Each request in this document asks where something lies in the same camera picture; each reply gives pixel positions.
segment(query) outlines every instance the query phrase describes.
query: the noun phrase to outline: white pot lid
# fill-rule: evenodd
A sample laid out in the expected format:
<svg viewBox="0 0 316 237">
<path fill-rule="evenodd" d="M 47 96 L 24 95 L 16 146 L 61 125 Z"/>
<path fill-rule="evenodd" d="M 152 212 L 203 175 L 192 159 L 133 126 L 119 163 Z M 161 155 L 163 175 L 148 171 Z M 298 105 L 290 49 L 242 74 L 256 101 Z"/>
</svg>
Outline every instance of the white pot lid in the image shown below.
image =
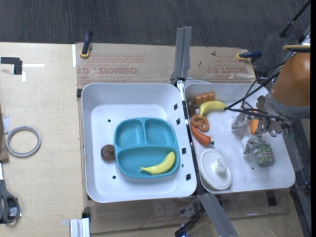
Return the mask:
<svg viewBox="0 0 316 237">
<path fill-rule="evenodd" d="M 213 149 L 205 149 L 199 156 L 199 170 L 205 181 L 217 190 L 225 190 L 232 176 L 223 157 Z"/>
</svg>

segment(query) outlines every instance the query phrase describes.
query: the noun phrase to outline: white tray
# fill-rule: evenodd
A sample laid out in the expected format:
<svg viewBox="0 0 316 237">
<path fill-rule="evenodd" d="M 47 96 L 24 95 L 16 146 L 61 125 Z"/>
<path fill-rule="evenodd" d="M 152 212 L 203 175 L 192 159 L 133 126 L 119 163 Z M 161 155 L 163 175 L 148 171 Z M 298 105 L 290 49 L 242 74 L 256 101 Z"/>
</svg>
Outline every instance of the white tray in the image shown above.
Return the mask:
<svg viewBox="0 0 316 237">
<path fill-rule="evenodd" d="M 250 84 L 217 84 L 217 83 L 193 83 L 185 88 L 185 98 L 188 101 L 196 94 L 215 91 L 215 99 L 224 102 L 226 106 L 242 98 Z M 266 95 L 268 92 L 261 88 L 252 96 L 247 98 L 247 102 L 256 106 L 257 98 Z M 232 111 L 210 111 L 206 117 L 210 124 L 210 129 L 206 132 L 211 136 L 215 145 L 212 147 L 225 159 L 232 175 L 232 184 L 223 191 L 218 191 L 209 186 L 201 177 L 201 181 L 206 190 L 215 194 L 247 192 L 257 190 L 282 189 L 291 187 L 295 182 L 295 172 L 289 158 L 287 148 L 282 135 L 272 137 L 269 133 L 262 135 L 262 139 L 270 144 L 275 163 L 269 167 L 259 167 L 253 156 L 243 154 L 244 146 L 242 139 L 250 134 L 250 125 L 232 130 L 234 118 L 239 113 Z M 197 158 L 199 153 L 206 147 L 201 145 L 193 137 L 194 148 Z"/>
<path fill-rule="evenodd" d="M 192 151 L 181 95 L 176 87 L 166 83 L 93 83 L 83 89 L 81 101 L 86 189 L 94 201 L 180 198 L 196 190 Z M 114 144 L 117 125 L 131 118 L 159 118 L 171 125 L 180 152 L 180 165 L 174 173 L 153 179 L 130 178 L 120 172 L 115 161 L 106 162 L 101 158 L 101 148 Z"/>
</svg>

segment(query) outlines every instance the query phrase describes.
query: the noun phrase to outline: gray ring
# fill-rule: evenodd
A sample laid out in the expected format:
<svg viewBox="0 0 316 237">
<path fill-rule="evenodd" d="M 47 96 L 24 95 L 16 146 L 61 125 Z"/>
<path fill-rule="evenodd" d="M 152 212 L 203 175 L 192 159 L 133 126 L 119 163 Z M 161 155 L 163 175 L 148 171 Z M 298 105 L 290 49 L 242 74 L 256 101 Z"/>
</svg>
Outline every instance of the gray ring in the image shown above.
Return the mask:
<svg viewBox="0 0 316 237">
<path fill-rule="evenodd" d="M 10 139 L 11 139 L 11 137 L 12 137 L 15 133 L 17 133 L 17 132 L 19 132 L 19 131 L 30 131 L 30 132 L 34 133 L 35 136 L 36 136 L 37 139 L 38 139 L 37 145 L 36 145 L 31 151 L 29 151 L 29 152 L 27 152 L 27 153 L 24 153 L 24 154 L 17 153 L 17 152 L 15 152 L 15 151 L 13 151 L 13 150 L 11 149 L 11 147 L 10 147 Z M 6 146 L 8 147 L 9 152 L 10 152 L 13 156 L 15 156 L 15 157 L 20 157 L 20 158 L 29 157 L 29 156 L 33 155 L 33 154 L 40 148 L 40 134 L 39 134 L 39 132 L 37 132 L 33 127 L 26 126 L 26 125 L 18 126 L 18 127 L 14 128 L 14 129 L 12 129 L 11 131 L 9 131 L 8 136 L 7 136 L 7 138 L 6 138 Z"/>
</svg>

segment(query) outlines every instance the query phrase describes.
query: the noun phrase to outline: toy banana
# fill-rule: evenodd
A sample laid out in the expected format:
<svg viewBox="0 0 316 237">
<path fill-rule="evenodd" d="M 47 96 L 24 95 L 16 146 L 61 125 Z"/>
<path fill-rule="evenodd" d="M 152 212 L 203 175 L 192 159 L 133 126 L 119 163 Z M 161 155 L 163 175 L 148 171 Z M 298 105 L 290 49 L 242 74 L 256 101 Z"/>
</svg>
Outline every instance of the toy banana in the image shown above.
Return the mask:
<svg viewBox="0 0 316 237">
<path fill-rule="evenodd" d="M 223 109 L 226 105 L 222 103 L 221 101 L 207 101 L 199 106 L 199 117 L 201 118 L 203 115 L 205 115 L 208 111 L 213 109 Z"/>
<path fill-rule="evenodd" d="M 150 173 L 151 175 L 163 174 L 167 172 L 169 169 L 171 169 L 171 167 L 174 164 L 175 159 L 176 159 L 176 155 L 174 154 L 173 151 L 171 151 L 170 153 L 168 153 L 166 158 L 161 163 L 151 166 L 151 167 L 147 167 L 147 168 L 141 167 L 140 170 L 146 171 Z"/>
</svg>

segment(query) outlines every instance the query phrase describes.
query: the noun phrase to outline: green can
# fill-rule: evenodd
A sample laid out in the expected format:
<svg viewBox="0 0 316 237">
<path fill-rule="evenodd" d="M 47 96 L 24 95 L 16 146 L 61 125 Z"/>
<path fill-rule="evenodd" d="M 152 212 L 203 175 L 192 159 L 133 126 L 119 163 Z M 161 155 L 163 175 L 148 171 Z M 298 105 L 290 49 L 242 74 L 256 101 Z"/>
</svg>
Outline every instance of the green can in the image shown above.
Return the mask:
<svg viewBox="0 0 316 237">
<path fill-rule="evenodd" d="M 263 144 L 254 150 L 254 154 L 260 167 L 269 167 L 275 162 L 272 149 L 268 144 Z"/>
</svg>

